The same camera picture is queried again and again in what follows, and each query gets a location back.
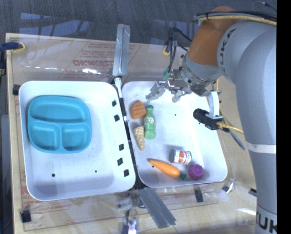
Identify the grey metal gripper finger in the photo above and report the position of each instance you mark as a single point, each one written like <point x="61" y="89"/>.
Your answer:
<point x="178" y="94"/>
<point x="155" y="92"/>

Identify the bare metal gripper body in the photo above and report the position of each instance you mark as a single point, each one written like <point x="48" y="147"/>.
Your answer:
<point x="182" y="82"/>

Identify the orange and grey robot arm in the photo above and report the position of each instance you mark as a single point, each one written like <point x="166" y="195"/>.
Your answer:
<point x="255" y="64"/>

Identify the brown toy waffle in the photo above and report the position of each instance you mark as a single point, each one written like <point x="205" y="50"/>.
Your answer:
<point x="138" y="110"/>

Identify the green toy bottle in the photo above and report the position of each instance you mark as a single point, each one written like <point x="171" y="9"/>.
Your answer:
<point x="150" y="127"/>

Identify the white plastic tray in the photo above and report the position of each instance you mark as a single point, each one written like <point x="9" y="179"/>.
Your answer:
<point x="182" y="130"/>
<point x="87" y="174"/>

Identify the small red and white can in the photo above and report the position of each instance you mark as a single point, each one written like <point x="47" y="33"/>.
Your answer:
<point x="182" y="157"/>

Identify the brown cardboard board, red print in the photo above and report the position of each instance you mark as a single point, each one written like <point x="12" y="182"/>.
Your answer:
<point x="91" y="57"/>

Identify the orange toy carrot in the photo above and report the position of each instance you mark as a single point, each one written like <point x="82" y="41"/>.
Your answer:
<point x="166" y="169"/>

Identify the purple toy fruit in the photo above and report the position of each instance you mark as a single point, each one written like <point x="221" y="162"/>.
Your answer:
<point x="196" y="172"/>

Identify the blue divided plate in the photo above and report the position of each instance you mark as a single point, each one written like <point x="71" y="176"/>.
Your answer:
<point x="58" y="124"/>

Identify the black cylinder on white bracket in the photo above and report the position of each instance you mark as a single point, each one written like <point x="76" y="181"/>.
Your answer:
<point x="205" y="117"/>

